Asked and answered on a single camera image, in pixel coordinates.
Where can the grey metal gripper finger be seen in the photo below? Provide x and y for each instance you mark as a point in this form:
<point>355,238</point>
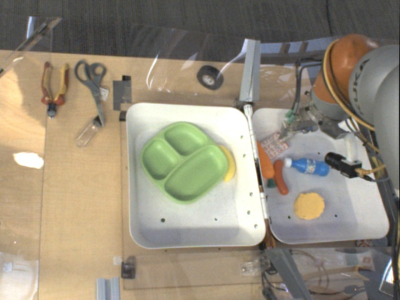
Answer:
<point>302,129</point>
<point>285,132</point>

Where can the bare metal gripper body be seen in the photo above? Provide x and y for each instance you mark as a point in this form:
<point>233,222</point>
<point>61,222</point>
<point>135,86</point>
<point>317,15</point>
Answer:
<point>307,117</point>

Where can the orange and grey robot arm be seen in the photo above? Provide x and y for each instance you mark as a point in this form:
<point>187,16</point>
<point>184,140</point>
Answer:
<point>372,80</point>

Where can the red and white packet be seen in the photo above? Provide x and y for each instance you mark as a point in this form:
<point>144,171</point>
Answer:
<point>275,145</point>

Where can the orange carrot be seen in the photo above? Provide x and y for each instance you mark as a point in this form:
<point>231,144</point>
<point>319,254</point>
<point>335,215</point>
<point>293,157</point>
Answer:
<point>265,164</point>

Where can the blue bottle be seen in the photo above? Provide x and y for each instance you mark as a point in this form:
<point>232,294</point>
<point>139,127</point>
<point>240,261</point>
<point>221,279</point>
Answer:
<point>309,166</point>

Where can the red sausage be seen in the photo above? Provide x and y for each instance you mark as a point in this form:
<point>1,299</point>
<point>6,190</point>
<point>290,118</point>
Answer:
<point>280,178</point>

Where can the yellow banana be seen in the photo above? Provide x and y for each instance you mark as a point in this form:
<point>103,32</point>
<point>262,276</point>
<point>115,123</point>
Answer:
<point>232,167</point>

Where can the yellow round biscuit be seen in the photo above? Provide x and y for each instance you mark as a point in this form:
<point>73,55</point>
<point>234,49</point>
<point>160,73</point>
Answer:
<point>309,206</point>

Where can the white plastic tray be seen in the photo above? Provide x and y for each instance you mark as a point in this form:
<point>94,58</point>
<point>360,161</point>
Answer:
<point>343,211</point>
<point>193,227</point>

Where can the black tape roll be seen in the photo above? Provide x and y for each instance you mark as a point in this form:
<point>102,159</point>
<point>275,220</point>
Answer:
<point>210,77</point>

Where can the green divided plate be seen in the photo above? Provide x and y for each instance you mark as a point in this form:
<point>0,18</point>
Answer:
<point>184,164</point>

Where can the grey scissors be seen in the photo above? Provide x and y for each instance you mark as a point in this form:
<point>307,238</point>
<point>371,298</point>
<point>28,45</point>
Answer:
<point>95,89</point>

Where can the clear plastic bottle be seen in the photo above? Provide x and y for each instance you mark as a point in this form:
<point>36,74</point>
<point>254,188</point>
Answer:
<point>87,133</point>

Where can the red and yellow pliers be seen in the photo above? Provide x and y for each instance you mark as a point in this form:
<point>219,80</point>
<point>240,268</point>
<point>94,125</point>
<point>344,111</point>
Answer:
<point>47,86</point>

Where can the black cylinder on white bracket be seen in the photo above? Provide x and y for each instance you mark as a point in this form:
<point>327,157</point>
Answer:
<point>340,163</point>

